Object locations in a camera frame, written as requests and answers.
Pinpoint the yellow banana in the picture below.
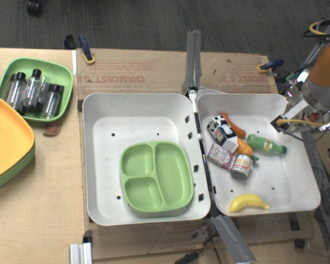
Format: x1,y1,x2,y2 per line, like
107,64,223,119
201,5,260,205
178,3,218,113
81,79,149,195
229,193,270,213

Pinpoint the small orange and white can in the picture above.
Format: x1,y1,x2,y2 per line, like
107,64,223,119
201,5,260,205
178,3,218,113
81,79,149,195
230,154,253,180

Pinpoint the white plastic tray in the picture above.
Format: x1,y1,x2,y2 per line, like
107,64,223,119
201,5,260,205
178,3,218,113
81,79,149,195
81,92,212,227
195,92,322,217

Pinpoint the orange-red sausage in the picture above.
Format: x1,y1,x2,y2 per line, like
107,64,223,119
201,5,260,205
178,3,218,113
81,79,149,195
220,112,246,139

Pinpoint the brown cardboard board red print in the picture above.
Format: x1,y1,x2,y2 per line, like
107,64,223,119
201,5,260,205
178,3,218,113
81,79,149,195
76,47,314,261

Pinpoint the orange carrot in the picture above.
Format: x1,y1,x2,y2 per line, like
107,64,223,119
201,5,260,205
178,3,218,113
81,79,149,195
235,136,260,164

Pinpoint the clear plastic bottle black cap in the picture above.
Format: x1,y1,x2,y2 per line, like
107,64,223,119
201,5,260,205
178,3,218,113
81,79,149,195
5,72,28,110
24,69,43,109
40,84,62,120

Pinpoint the cow print carton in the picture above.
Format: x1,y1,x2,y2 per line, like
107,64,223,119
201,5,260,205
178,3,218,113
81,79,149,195
207,115,239,153

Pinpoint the pink carton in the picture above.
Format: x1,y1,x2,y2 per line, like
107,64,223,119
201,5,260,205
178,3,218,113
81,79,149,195
207,143,237,172

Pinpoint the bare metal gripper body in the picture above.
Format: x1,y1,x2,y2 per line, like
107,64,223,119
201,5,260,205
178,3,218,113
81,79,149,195
290,104,330,134

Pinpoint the yellow plate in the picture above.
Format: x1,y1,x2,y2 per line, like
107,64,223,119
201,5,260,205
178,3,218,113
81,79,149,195
0,96,36,182

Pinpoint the green bottle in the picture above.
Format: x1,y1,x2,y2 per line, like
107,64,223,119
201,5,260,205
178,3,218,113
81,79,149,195
246,134,288,156

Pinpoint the green divided plate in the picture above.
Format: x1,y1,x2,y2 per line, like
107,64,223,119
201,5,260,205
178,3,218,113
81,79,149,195
119,141,195,213

